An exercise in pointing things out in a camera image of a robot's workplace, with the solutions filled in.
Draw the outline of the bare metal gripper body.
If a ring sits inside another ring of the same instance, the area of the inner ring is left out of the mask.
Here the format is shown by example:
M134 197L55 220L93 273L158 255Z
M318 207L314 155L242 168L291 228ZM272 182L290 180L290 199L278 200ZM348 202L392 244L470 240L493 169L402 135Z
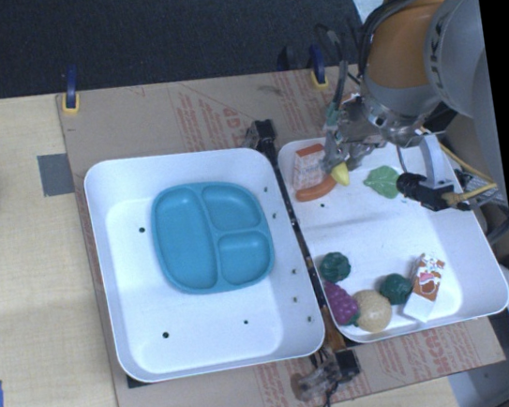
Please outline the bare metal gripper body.
M406 147L431 113L425 86L364 95L331 103L325 108L325 135L334 134L345 153L347 144L373 137Z

